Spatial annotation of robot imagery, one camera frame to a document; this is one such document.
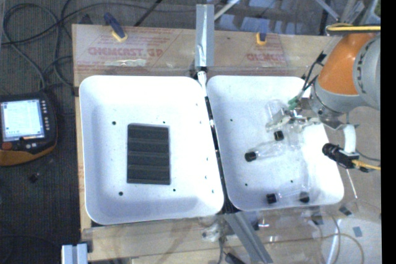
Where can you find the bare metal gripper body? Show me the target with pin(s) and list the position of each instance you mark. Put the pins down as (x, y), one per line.
(312, 119)

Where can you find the clear plastic bottle without cap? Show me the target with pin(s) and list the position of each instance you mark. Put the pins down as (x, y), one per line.
(273, 108)

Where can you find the brown cardboard board red print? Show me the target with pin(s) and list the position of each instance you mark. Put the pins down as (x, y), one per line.
(139, 52)

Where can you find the white plastic tray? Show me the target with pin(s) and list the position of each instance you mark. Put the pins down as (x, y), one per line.
(105, 148)
(241, 120)

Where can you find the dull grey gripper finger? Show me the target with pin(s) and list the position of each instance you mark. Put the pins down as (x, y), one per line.
(283, 116)
(296, 125)

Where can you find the black cylinder on white bracket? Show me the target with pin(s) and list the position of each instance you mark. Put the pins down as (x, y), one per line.
(340, 155)

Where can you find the clear plastic bottle black cap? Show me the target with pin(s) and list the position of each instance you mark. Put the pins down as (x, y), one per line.
(278, 135)
(250, 156)
(271, 198)
(304, 197)

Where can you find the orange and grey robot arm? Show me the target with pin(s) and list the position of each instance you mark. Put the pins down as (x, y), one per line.
(340, 71)

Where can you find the black ribbed rectangular insert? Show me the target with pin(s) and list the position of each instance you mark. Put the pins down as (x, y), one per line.
(148, 154)

